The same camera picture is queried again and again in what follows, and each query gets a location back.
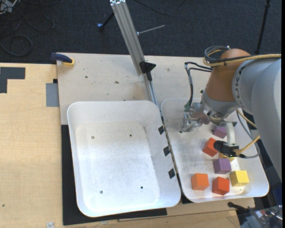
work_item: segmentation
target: yellow wire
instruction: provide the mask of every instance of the yellow wire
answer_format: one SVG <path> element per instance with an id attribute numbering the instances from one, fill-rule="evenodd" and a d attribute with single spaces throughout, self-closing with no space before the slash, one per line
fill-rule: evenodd
<path id="1" fill-rule="evenodd" d="M 246 149 L 248 149 L 251 145 L 253 145 L 256 141 L 258 141 L 260 138 L 260 135 L 258 135 L 253 141 L 251 141 L 249 144 L 247 144 L 243 149 L 235 150 L 236 154 L 243 153 Z"/>
<path id="2" fill-rule="evenodd" d="M 250 56 L 250 57 L 245 57 L 245 58 L 241 58 L 241 59 L 235 59 L 235 60 L 230 60 L 230 61 L 226 61 L 226 62 L 219 62 L 219 63 L 209 63 L 206 61 L 205 57 L 203 58 L 203 63 L 206 66 L 210 66 L 210 67 L 217 67 L 217 66 L 221 66 L 221 65 L 226 65 L 228 63 L 231 62 L 244 62 L 244 61 L 248 61 L 248 60 L 252 60 L 252 59 L 260 59 L 260 58 L 270 58 L 270 57 L 281 57 L 281 54 L 265 54 L 265 55 L 256 55 L 256 56 Z"/>
<path id="3" fill-rule="evenodd" d="M 237 109 L 237 113 L 239 113 L 241 117 L 243 117 L 245 121 L 248 122 L 251 126 L 257 128 L 257 126 L 252 121 L 250 121 L 247 117 L 245 117 L 238 109 Z"/>

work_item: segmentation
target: purple cube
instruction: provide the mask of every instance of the purple cube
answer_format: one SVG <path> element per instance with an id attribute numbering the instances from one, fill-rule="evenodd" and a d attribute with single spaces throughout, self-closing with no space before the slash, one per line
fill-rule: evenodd
<path id="1" fill-rule="evenodd" d="M 227 136 L 225 127 L 215 126 L 214 130 L 213 130 L 213 135 L 215 135 L 221 139 L 225 138 Z"/>
<path id="2" fill-rule="evenodd" d="M 231 171 L 229 158 L 218 158 L 214 160 L 213 167 L 216 174 L 227 174 Z"/>

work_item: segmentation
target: black clip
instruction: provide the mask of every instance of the black clip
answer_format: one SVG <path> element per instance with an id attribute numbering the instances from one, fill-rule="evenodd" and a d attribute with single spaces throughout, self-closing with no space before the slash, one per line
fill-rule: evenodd
<path id="1" fill-rule="evenodd" d="M 236 153 L 233 150 L 238 150 L 238 145 L 234 145 L 234 146 L 229 147 L 225 144 L 226 144 L 225 141 L 217 140 L 214 142 L 213 147 L 218 152 L 224 154 L 227 157 L 236 157 Z"/>
<path id="2" fill-rule="evenodd" d="M 148 62 L 140 62 L 139 66 L 141 67 L 142 73 L 147 74 L 148 80 L 152 81 L 151 71 L 156 67 L 156 64 Z"/>

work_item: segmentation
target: yellow cube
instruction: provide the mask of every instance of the yellow cube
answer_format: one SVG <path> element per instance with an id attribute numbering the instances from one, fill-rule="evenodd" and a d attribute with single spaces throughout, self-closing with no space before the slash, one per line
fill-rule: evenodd
<path id="1" fill-rule="evenodd" d="M 235 157 L 228 157 L 228 156 L 225 156 L 223 153 L 221 153 L 221 152 L 219 152 L 218 153 L 218 157 L 219 158 L 228 158 L 229 160 L 230 160 L 230 162 L 232 162 L 234 159 L 235 159 Z"/>
<path id="2" fill-rule="evenodd" d="M 230 180 L 233 187 L 245 186 L 249 183 L 247 171 L 233 171 L 230 173 Z"/>

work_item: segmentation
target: orange cube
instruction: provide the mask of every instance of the orange cube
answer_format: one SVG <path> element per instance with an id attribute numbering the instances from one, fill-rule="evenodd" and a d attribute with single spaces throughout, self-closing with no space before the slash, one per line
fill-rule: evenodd
<path id="1" fill-rule="evenodd" d="M 214 142 L 216 140 L 214 138 L 209 138 L 204 145 L 203 152 L 213 157 L 218 153 L 218 151 L 214 148 Z"/>
<path id="2" fill-rule="evenodd" d="M 217 177 L 212 182 L 212 192 L 225 195 L 230 191 L 230 181 L 227 178 Z"/>
<path id="3" fill-rule="evenodd" d="M 193 190 L 205 190 L 209 187 L 208 175 L 204 173 L 195 173 L 191 177 L 191 184 Z"/>

